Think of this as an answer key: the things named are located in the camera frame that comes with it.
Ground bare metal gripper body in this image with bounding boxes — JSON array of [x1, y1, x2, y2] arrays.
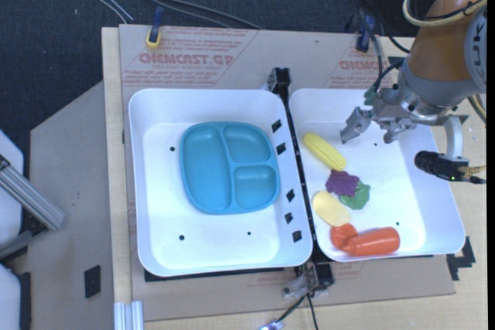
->
[[371, 85, 446, 131]]

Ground yellow corn cob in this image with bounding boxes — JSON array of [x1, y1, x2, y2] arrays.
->
[[302, 131, 348, 172]]

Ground white plastic tray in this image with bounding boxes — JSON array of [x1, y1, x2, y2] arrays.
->
[[128, 87, 314, 277], [288, 87, 466, 264]]

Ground purple grapes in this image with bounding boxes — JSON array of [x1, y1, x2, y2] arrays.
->
[[325, 169, 360, 197]]

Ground thin black rod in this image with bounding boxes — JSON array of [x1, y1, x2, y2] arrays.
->
[[282, 88, 317, 264]]

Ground green lettuce leaf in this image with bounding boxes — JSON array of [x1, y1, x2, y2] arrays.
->
[[338, 181, 372, 211]]

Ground yellow oval slice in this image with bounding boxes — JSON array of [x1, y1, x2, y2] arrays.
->
[[312, 189, 353, 227]]

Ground orange rounded toy piece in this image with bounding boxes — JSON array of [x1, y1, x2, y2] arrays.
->
[[329, 222, 359, 250]]

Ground brown cardboard board red print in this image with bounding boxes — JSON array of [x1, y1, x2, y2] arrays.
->
[[118, 23, 457, 322]]

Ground blue divided plate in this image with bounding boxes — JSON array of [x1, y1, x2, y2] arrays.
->
[[179, 121, 281, 216]]

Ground black cylinder on white bracket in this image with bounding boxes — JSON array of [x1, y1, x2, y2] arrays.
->
[[414, 114, 471, 182]]

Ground black block with thin wires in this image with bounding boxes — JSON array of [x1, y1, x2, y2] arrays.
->
[[265, 66, 292, 94], [281, 262, 334, 301]]

